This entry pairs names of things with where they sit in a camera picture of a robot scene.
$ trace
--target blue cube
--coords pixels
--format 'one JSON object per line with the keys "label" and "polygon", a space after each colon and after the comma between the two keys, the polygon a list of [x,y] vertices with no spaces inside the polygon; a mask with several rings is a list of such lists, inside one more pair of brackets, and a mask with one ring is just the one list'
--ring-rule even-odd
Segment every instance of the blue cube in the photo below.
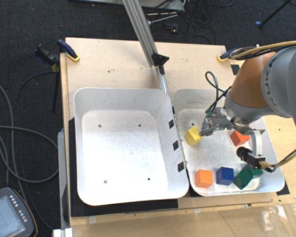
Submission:
{"label": "blue cube", "polygon": [[216,183],[230,185],[234,181],[233,168],[221,167],[216,171]]}

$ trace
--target yellow cube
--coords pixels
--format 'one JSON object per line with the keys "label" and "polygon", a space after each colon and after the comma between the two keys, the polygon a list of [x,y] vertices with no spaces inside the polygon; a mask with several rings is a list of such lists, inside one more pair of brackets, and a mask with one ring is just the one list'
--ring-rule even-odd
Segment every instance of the yellow cube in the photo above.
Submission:
{"label": "yellow cube", "polygon": [[189,129],[185,135],[184,138],[187,140],[190,146],[195,145],[196,143],[200,142],[203,136],[200,136],[198,133],[199,127],[196,125]]}

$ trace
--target aluminum rod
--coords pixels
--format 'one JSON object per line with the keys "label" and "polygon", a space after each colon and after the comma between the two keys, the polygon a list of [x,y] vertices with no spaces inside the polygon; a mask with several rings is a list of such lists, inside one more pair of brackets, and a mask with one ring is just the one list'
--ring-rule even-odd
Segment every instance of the aluminum rod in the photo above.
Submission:
{"label": "aluminum rod", "polygon": [[[150,67],[155,67],[152,55],[157,54],[157,48],[154,43],[148,21],[139,0],[122,0],[126,8],[129,19],[133,25],[137,38],[142,46],[146,59]],[[159,87],[168,93],[168,86],[165,75],[160,73],[159,66],[156,67],[158,73]]]}
{"label": "aluminum rod", "polygon": [[156,23],[156,22],[159,22],[159,21],[162,21],[162,20],[166,20],[166,19],[169,19],[169,18],[174,18],[174,17],[176,17],[176,16],[177,16],[177,14],[172,15],[172,16],[169,16],[169,17],[166,17],[166,18],[156,19],[156,20],[154,20],[154,21],[150,21],[150,24],[152,24],[152,23]]}

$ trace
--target tripod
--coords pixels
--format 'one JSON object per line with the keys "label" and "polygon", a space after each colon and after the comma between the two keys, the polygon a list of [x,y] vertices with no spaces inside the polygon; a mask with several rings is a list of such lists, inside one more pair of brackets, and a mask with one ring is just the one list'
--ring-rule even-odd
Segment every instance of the tripod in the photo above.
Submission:
{"label": "tripod", "polygon": [[277,10],[275,10],[271,15],[269,15],[263,22],[259,22],[257,21],[256,24],[259,26],[259,27],[263,27],[263,25],[265,25],[265,23],[267,21],[269,21],[274,15],[276,15],[281,9],[284,8],[284,6],[286,6],[291,0],[287,0],[285,3],[283,3]]}

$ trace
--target metal pole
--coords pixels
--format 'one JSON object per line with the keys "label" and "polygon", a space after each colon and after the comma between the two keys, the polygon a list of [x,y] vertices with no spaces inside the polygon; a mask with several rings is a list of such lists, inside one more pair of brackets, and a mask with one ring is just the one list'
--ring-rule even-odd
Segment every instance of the metal pole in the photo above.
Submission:
{"label": "metal pole", "polygon": [[287,5],[291,0],[287,0],[285,3],[283,3],[275,12],[273,12],[271,15],[268,16],[262,23],[259,24],[260,27],[263,27],[263,25],[269,21],[276,13],[278,13],[285,5]]}
{"label": "metal pole", "polygon": [[159,22],[159,21],[162,21],[162,20],[166,20],[166,19],[169,19],[169,18],[174,18],[176,17],[177,14],[173,15],[173,16],[169,16],[169,17],[166,17],[166,18],[160,18],[160,19],[156,19],[154,21],[149,21],[149,24],[152,24],[152,23],[156,23],[156,22]]}
{"label": "metal pole", "polygon": [[[137,38],[142,46],[149,66],[155,67],[152,56],[158,54],[156,45],[145,17],[144,11],[139,4],[138,0],[122,0],[126,8],[127,14],[133,25]],[[158,73],[158,80],[160,88],[168,93],[167,80],[165,75],[160,73],[159,66],[156,67]]]}

